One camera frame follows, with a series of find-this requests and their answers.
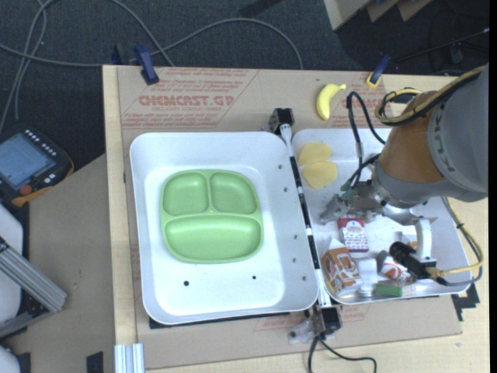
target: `yellow toy banana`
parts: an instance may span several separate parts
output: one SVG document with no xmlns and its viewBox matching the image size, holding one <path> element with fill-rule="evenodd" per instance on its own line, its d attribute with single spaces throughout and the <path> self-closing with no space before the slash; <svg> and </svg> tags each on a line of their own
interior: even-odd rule
<svg viewBox="0 0 497 373">
<path fill-rule="evenodd" d="M 316 101 L 316 110 L 318 111 L 318 115 L 323 120 L 329 120 L 329 103 L 332 100 L 333 96 L 340 90 L 346 89 L 346 85 L 336 85 L 333 83 L 325 85 L 321 92 L 318 94 L 318 99 Z"/>
</svg>

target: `table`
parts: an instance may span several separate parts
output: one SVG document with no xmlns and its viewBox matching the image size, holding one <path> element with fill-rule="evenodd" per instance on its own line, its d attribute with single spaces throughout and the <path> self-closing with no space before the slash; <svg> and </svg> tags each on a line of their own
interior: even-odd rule
<svg viewBox="0 0 497 373">
<path fill-rule="evenodd" d="M 123 143 L 120 124 L 120 96 L 117 68 L 103 67 L 103 87 L 106 120 L 106 156 L 109 181 L 110 235 L 113 261 L 114 323 L 117 344 L 137 342 L 134 293 L 127 226 L 126 190 L 123 184 Z M 288 77 L 288 71 L 281 75 Z M 308 72 L 315 77 L 316 72 Z M 409 86 L 419 89 L 439 89 L 447 78 L 384 75 L 386 90 Z M 488 199 L 473 204 L 454 201 L 461 220 L 477 239 L 485 255 L 488 253 Z M 477 283 L 480 304 L 476 309 L 464 310 L 462 334 L 458 336 L 412 340 L 400 343 L 382 343 L 366 347 L 351 347 L 340 351 L 351 357 L 375 357 L 380 371 L 489 371 L 489 317 L 488 273 Z M 315 354 L 315 371 L 332 368 L 343 371 L 370 371 L 370 362 L 353 364 L 346 361 L 330 362 L 331 354 L 319 350 Z M 150 370 L 162 372 L 236 372 L 236 371 L 306 371 L 307 355 L 285 354 L 273 357 L 250 358 L 240 361 L 222 361 L 211 364 L 189 365 Z"/>
</svg>

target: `dark carpet floor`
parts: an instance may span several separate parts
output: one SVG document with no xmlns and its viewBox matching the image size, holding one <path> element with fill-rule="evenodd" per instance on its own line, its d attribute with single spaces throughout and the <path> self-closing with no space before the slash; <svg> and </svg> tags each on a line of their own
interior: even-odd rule
<svg viewBox="0 0 497 373">
<path fill-rule="evenodd" d="M 304 69 L 372 70 L 383 54 L 393 58 L 445 44 L 489 27 L 490 0 L 435 0 L 404 22 L 396 8 L 375 23 L 358 12 L 333 31 L 323 0 L 117 0 L 132 9 L 161 45 L 169 45 L 210 23 L 249 17 L 284 32 L 301 53 Z M 34 0 L 0 0 L 0 44 L 21 51 L 39 6 Z M 40 32 L 38 26 L 35 39 Z M 47 8 L 47 28 L 37 55 L 58 61 L 110 63 L 114 45 L 131 51 L 151 44 L 122 8 L 106 0 L 60 0 Z M 488 61 L 489 35 L 399 63 L 386 72 L 457 74 Z M 176 66 L 298 69 L 285 40 L 263 26 L 218 26 L 172 49 Z M 14 82 L 19 57 L 0 49 L 0 117 Z M 157 57 L 156 65 L 167 65 Z M 98 68 L 32 63 L 19 94 L 19 119 L 53 138 L 76 169 L 105 151 L 102 78 Z M 14 121 L 13 109 L 5 129 Z"/>
</svg>

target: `green bowl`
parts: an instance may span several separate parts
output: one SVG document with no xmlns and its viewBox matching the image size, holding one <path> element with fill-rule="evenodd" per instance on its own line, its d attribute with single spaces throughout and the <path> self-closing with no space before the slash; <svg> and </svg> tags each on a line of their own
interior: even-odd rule
<svg viewBox="0 0 497 373">
<path fill-rule="evenodd" d="M 246 260 L 262 245 L 259 198 L 252 183 L 236 172 L 174 174 L 162 186 L 160 215 L 165 245 L 183 261 Z"/>
</svg>

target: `red button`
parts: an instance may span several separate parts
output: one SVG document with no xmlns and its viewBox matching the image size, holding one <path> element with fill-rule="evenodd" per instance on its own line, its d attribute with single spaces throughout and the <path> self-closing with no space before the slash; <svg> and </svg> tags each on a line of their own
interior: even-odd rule
<svg viewBox="0 0 497 373">
<path fill-rule="evenodd" d="M 33 187 L 27 183 L 26 185 L 21 186 L 19 192 L 23 196 L 29 195 L 31 192 L 33 192 Z"/>
</svg>

